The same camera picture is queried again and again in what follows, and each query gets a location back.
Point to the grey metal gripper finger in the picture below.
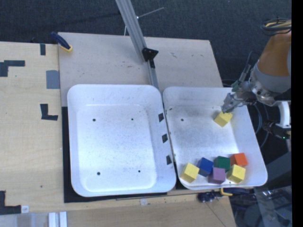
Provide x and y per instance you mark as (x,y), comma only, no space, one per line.
(232,106)
(226,102)

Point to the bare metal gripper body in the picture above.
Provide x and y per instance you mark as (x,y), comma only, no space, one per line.
(248,93)

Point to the yellow cube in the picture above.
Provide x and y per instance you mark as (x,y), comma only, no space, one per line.
(222,119)
(236,174)
(189,172)

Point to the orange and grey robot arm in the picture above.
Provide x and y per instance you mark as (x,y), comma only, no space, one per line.
(274,55)

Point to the white plastic tray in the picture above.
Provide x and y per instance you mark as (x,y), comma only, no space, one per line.
(118,141)
(203,138)

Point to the orange cube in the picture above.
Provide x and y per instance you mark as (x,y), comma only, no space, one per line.
(239,159)

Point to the green cube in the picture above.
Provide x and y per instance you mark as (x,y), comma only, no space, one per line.
(223,162)

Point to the blue cube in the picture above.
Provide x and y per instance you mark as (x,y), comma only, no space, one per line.
(205,165)

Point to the purple cube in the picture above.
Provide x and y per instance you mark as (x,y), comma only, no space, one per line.
(217,176)

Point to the pale wood board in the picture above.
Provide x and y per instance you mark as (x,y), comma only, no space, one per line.
(106,60)

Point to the black cylinder on white bracket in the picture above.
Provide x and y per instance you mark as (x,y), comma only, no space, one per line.
(284,112)

